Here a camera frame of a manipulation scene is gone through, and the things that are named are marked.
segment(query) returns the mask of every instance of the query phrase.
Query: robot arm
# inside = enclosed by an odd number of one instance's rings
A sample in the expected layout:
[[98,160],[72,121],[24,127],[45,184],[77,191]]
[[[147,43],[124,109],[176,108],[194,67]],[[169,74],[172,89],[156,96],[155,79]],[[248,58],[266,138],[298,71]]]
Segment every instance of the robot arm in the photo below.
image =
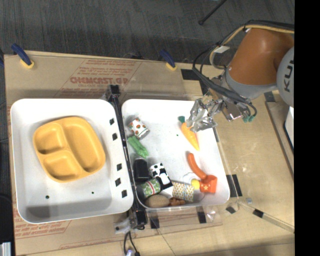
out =
[[[214,58],[240,31],[245,31],[232,60],[222,66]],[[222,41],[202,52],[192,70],[208,87],[208,93],[197,99],[186,123],[198,132],[217,125],[213,116],[223,112],[228,121],[242,118],[250,122],[257,115],[251,100],[263,93],[279,90],[283,100],[294,105],[294,26],[268,21],[249,21]],[[196,61],[206,54],[222,74],[209,79],[196,68]]]

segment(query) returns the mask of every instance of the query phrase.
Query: black and white cow print object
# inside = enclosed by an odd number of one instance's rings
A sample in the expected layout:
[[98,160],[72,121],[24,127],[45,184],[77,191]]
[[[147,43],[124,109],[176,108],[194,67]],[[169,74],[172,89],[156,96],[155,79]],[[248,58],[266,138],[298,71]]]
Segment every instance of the black and white cow print object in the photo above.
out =
[[150,166],[149,175],[159,181],[162,190],[173,186],[162,162]]

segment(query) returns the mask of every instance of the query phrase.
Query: carrot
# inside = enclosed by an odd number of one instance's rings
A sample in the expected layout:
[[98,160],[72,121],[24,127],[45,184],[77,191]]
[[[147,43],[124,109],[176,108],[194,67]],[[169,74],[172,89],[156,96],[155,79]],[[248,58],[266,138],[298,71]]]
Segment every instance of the carrot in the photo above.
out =
[[195,160],[195,155],[193,153],[189,153],[187,158],[189,166],[194,174],[197,175],[201,180],[205,180],[207,178],[207,175],[198,167]]
[[197,136],[192,130],[190,130],[191,127],[187,127],[187,123],[185,122],[185,117],[184,116],[179,116],[178,119],[182,123],[181,124],[181,131],[182,131],[183,135],[191,143],[191,145],[196,150],[199,151],[200,147],[199,147],[199,144],[198,144]]

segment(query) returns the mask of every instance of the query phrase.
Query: green pickle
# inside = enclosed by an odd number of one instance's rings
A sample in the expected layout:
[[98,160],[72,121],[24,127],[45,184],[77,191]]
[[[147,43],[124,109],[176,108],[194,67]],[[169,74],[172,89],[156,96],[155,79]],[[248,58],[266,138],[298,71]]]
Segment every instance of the green pickle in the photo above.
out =
[[129,137],[128,142],[139,156],[143,158],[149,156],[147,149],[140,143],[136,136]]

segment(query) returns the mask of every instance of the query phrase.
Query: gray floor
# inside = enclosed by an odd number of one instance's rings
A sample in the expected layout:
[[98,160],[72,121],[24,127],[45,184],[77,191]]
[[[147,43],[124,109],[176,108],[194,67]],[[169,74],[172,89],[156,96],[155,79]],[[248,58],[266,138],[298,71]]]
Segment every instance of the gray floor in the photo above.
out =
[[[295,23],[294,0],[0,0],[0,48],[191,63],[249,20]],[[0,68],[0,195],[10,197],[4,70]]]

